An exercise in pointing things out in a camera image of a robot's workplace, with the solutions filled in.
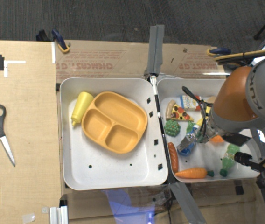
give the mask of mustard bottle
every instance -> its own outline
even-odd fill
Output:
[[[87,92],[81,92],[77,97],[75,108],[73,109],[71,120],[72,126],[82,122],[83,115],[91,104],[93,96]]]

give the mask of blue clamp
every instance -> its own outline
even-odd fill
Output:
[[[217,55],[230,55],[231,50],[228,48],[223,48],[223,47],[218,47],[212,50],[209,50],[210,53],[212,54],[217,54]]]
[[[52,30],[52,35],[53,35],[54,40],[57,40],[58,41],[58,47],[59,47],[59,49],[63,53],[69,52],[69,46],[67,46],[65,44],[64,39],[62,38],[62,36],[60,35],[60,33],[56,29],[53,29]]]

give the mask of toy sausage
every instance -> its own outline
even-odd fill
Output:
[[[178,155],[177,155],[176,148],[172,142],[168,143],[168,148],[169,148],[169,153],[170,153],[172,171],[173,173],[177,173],[179,163],[178,163]]]

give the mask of metal bracket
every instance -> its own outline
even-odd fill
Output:
[[[186,218],[188,219],[188,223],[206,224],[206,221],[187,186],[182,182],[176,182],[170,184],[169,186]]]
[[[68,207],[51,207],[49,209],[49,224],[68,224]]]
[[[165,34],[165,25],[150,27],[149,53],[145,76],[149,74],[158,75],[162,65],[162,44]]]

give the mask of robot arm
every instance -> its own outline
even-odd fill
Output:
[[[186,87],[182,89],[196,99]],[[217,135],[229,143],[242,146],[250,139],[239,134],[242,130],[257,129],[265,132],[265,59],[254,67],[235,69],[222,85],[207,116],[206,123],[203,123],[205,127],[186,136],[177,146],[178,151],[192,142],[206,143]],[[239,153],[236,161],[243,165],[254,164],[254,170],[259,172],[264,170],[262,165],[265,160],[255,162],[247,155]]]

